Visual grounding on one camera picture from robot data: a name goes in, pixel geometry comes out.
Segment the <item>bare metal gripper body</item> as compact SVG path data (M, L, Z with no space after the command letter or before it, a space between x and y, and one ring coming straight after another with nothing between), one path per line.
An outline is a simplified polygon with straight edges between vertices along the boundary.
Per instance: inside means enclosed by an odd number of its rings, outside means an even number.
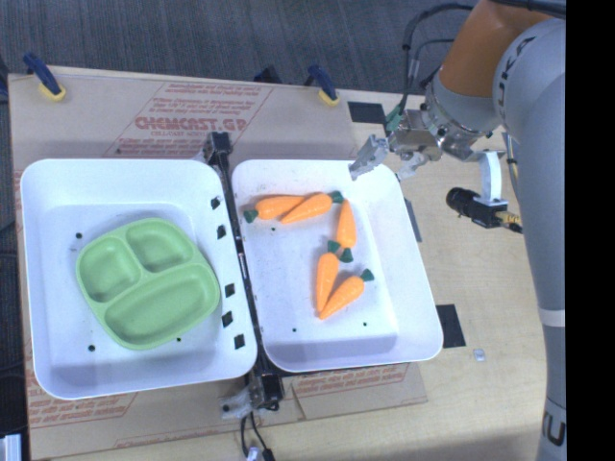
M389 149L403 160L437 161L448 155L462 162L479 158L476 142L493 131L491 113L452 117L438 109L394 109L386 115Z

